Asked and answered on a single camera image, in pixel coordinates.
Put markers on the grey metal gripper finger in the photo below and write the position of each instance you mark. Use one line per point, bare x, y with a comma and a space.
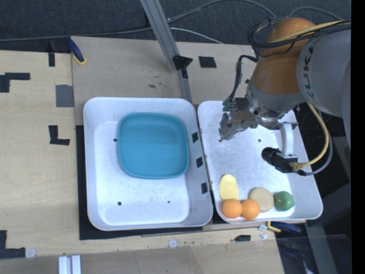
224, 128
234, 129

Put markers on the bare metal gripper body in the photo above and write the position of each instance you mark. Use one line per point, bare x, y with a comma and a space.
244, 115

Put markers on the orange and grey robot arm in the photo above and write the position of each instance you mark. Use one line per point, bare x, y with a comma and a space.
282, 67

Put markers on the white plastic tray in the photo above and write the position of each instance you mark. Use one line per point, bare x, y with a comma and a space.
108, 181
242, 164

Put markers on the yellow oval toy food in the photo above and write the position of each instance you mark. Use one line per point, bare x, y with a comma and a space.
228, 187

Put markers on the beige round biscuit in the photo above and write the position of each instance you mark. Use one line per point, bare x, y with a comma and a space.
261, 198

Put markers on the blue plate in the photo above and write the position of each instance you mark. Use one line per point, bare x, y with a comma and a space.
152, 145

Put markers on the orange toy orange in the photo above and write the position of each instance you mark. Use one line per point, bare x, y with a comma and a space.
231, 208
251, 209

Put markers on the green toy pepper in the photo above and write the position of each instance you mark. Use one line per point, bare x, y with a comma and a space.
283, 201

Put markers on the pale wood board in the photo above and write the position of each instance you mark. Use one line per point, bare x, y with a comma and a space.
128, 73

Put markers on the black cylinder on white bracket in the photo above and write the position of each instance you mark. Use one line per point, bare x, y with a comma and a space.
278, 158

